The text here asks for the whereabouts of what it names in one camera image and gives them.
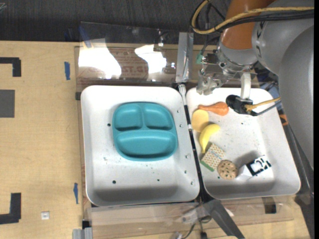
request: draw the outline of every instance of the gray carpet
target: gray carpet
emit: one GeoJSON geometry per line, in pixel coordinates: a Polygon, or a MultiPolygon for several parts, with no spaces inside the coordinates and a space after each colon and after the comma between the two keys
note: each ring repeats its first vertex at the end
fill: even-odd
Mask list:
{"type": "MultiPolygon", "coordinates": [[[[0,0],[0,40],[64,41],[81,21],[188,30],[202,0],[0,0]]],[[[229,0],[216,0],[222,12],[229,0]]],[[[212,17],[216,23],[220,18],[212,17]]]]}

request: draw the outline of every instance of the metal bracket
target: metal bracket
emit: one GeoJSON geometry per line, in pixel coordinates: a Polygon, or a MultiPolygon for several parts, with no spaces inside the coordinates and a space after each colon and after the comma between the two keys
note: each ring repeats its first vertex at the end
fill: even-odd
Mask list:
{"type": "Polygon", "coordinates": [[[237,237],[238,239],[245,238],[219,200],[214,199],[209,201],[203,204],[203,207],[209,212],[210,216],[216,221],[220,228],[223,229],[227,236],[237,237]]]}
{"type": "Polygon", "coordinates": [[[175,79],[177,83],[187,82],[191,77],[193,42],[193,33],[179,33],[175,79]]]}
{"type": "Polygon", "coordinates": [[[251,89],[251,76],[249,73],[242,73],[240,77],[241,81],[241,99],[249,99],[251,89]]]}
{"type": "Polygon", "coordinates": [[[92,228],[74,229],[72,233],[72,239],[92,239],[92,228]]]}

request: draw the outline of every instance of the yellow cable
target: yellow cable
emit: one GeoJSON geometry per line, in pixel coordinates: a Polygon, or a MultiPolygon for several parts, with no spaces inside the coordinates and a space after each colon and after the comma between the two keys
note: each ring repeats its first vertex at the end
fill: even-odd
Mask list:
{"type": "Polygon", "coordinates": [[[199,33],[199,34],[211,34],[215,31],[217,31],[218,29],[222,28],[223,26],[232,23],[238,19],[247,17],[251,14],[255,14],[255,13],[261,13],[261,12],[265,12],[265,11],[303,11],[303,10],[311,10],[314,9],[314,7],[310,7],[310,6],[300,6],[300,7],[268,7],[268,8],[257,8],[257,9],[252,9],[249,11],[245,11],[243,13],[240,13],[236,16],[233,16],[225,21],[223,21],[222,23],[218,24],[217,26],[208,29],[208,30],[199,30],[198,28],[196,28],[196,18],[199,15],[200,11],[203,9],[203,7],[205,5],[207,5],[211,0],[205,0],[203,1],[199,7],[196,9],[192,19],[191,19],[191,26],[194,30],[194,32],[199,33]]]}
{"type": "Polygon", "coordinates": [[[245,108],[246,108],[246,111],[252,111],[254,108],[257,108],[258,106],[263,106],[263,105],[266,105],[266,104],[270,104],[272,102],[276,102],[276,101],[279,101],[280,100],[280,97],[278,98],[275,98],[275,99],[271,99],[271,100],[268,100],[268,101],[264,101],[264,102],[261,102],[259,104],[256,104],[256,105],[245,105],[245,108]]]}
{"type": "Polygon", "coordinates": [[[191,19],[191,25],[192,25],[192,27],[195,27],[195,26],[196,26],[196,18],[197,18],[197,16],[199,15],[199,13],[200,13],[200,11],[203,9],[203,7],[208,4],[209,1],[211,1],[211,0],[205,0],[205,1],[203,1],[203,2],[199,5],[199,7],[197,8],[197,10],[195,11],[195,13],[194,13],[194,15],[193,15],[193,18],[191,19]]]}
{"type": "Polygon", "coordinates": [[[215,31],[217,31],[218,29],[222,28],[224,25],[232,23],[232,22],[234,22],[234,21],[236,21],[236,20],[238,20],[240,18],[244,18],[244,17],[246,17],[248,15],[251,15],[251,14],[265,12],[265,11],[292,11],[292,10],[303,11],[303,10],[312,10],[314,8],[315,7],[311,7],[311,6],[302,6],[302,7],[268,7],[268,8],[252,9],[252,10],[240,13],[240,14],[238,14],[236,16],[233,16],[233,17],[225,20],[224,22],[220,23],[219,25],[217,25],[216,27],[213,27],[211,29],[199,30],[198,28],[195,28],[194,25],[193,25],[193,30],[196,33],[199,33],[199,34],[211,34],[211,33],[215,32],[215,31]]]}

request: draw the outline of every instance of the black tape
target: black tape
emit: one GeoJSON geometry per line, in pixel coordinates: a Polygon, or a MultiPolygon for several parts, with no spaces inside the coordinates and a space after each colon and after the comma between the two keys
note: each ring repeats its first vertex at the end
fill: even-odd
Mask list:
{"type": "Polygon", "coordinates": [[[0,118],[14,118],[15,90],[0,90],[0,118]]]}
{"type": "Polygon", "coordinates": [[[12,76],[21,77],[21,60],[15,57],[0,57],[0,64],[12,64],[12,76]]]}
{"type": "Polygon", "coordinates": [[[275,214],[277,213],[276,203],[273,197],[262,197],[265,214],[275,214]]]}
{"type": "Polygon", "coordinates": [[[21,193],[11,193],[10,212],[0,215],[1,224],[18,223],[21,219],[21,193]]]}
{"type": "Polygon", "coordinates": [[[75,100],[78,100],[78,101],[81,100],[81,93],[82,92],[75,92],[75,100]]]}

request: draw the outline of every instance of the teal plate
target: teal plate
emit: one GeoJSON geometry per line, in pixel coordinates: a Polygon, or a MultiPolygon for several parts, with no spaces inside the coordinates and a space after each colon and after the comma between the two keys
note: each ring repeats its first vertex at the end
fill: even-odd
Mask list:
{"type": "Polygon", "coordinates": [[[177,134],[172,115],[155,103],[127,103],[113,114],[113,140],[117,152],[134,161],[156,161],[172,156],[177,134]]]}

